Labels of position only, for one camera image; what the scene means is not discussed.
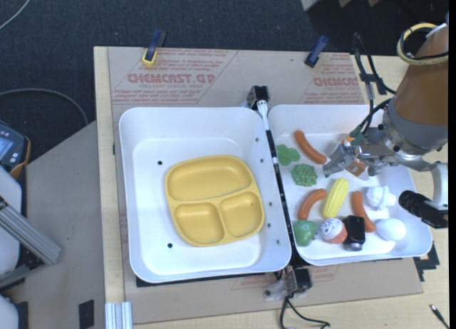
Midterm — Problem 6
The yellow corn cob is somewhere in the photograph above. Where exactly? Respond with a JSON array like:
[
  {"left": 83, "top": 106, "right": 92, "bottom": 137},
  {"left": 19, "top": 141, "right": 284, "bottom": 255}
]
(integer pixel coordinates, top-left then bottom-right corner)
[{"left": 322, "top": 177, "right": 350, "bottom": 219}]

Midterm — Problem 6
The orange sausage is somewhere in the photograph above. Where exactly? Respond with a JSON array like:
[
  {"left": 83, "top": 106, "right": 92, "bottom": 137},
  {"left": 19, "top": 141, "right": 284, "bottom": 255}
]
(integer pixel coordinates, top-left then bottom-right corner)
[
  {"left": 297, "top": 188, "right": 328, "bottom": 221},
  {"left": 351, "top": 191, "right": 376, "bottom": 234},
  {"left": 294, "top": 130, "right": 328, "bottom": 165}
]

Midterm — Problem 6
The yellow divided plate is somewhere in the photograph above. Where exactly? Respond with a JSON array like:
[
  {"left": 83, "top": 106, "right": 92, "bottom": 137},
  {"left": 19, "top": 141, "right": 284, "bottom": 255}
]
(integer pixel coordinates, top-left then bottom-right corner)
[{"left": 164, "top": 155, "right": 266, "bottom": 248}]

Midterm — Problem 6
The white egg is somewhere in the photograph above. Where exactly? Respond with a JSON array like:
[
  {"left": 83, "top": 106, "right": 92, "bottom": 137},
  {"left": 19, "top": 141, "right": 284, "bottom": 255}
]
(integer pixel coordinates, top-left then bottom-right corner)
[{"left": 375, "top": 218, "right": 407, "bottom": 242}]

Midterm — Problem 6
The light green broccoli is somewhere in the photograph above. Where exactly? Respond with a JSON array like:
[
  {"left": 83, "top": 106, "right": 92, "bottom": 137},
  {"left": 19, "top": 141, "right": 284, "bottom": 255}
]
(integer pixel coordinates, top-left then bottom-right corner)
[{"left": 276, "top": 144, "right": 301, "bottom": 167}]

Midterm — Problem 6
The white plastic tray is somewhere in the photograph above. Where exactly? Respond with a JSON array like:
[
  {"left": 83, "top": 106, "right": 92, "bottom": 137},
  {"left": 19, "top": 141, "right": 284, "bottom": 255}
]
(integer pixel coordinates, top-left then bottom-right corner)
[
  {"left": 266, "top": 104, "right": 434, "bottom": 267},
  {"left": 118, "top": 106, "right": 293, "bottom": 283}
]

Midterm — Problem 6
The white and orange cupcake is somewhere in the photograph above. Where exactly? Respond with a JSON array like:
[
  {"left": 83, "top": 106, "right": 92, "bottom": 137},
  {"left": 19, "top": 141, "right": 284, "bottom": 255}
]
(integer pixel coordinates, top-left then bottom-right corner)
[{"left": 319, "top": 217, "right": 348, "bottom": 244}]

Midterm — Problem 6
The brown cardboard board red print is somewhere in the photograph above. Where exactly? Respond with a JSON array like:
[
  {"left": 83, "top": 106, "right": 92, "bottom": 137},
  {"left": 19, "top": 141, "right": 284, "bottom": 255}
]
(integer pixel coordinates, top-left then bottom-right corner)
[{"left": 106, "top": 46, "right": 425, "bottom": 325}]

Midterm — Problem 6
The white cauliflower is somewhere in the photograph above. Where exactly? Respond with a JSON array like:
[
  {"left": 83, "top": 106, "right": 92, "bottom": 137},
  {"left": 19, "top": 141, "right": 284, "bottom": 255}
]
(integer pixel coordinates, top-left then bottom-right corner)
[{"left": 366, "top": 185, "right": 397, "bottom": 212}]

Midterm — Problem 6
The green peas cluster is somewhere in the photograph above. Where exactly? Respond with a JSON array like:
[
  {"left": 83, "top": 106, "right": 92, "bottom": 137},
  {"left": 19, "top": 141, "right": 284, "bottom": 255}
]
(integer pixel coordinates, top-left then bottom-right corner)
[{"left": 291, "top": 163, "right": 318, "bottom": 188}]

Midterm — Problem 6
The thin black and white rod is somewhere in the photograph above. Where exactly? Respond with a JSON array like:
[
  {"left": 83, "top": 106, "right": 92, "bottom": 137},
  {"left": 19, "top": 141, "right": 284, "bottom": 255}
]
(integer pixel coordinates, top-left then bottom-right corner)
[{"left": 256, "top": 100, "right": 297, "bottom": 271}]

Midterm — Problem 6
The black cylinder on white bracket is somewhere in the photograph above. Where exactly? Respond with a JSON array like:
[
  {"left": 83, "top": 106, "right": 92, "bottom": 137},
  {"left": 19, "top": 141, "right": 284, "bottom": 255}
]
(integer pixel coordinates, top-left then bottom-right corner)
[{"left": 398, "top": 162, "right": 449, "bottom": 229}]

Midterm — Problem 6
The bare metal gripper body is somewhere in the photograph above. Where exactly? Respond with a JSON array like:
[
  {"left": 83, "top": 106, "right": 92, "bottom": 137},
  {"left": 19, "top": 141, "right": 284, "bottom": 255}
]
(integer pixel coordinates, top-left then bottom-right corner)
[{"left": 351, "top": 126, "right": 430, "bottom": 178}]

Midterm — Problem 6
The green pepper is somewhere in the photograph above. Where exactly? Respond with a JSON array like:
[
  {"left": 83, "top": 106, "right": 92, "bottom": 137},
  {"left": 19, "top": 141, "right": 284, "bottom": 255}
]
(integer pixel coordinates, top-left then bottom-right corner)
[{"left": 293, "top": 219, "right": 318, "bottom": 247}]

